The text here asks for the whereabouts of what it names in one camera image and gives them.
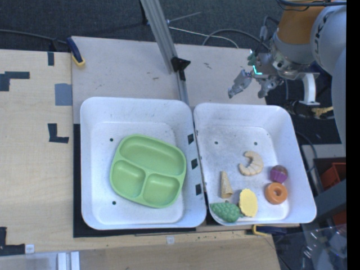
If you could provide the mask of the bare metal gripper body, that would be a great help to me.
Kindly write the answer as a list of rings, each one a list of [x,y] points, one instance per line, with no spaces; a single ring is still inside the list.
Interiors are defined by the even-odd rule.
[[[314,79],[320,76],[320,71],[312,68],[310,64],[297,64],[289,61],[284,55],[272,53],[252,53],[252,77],[264,82],[271,78],[279,80],[302,80],[306,75]]]

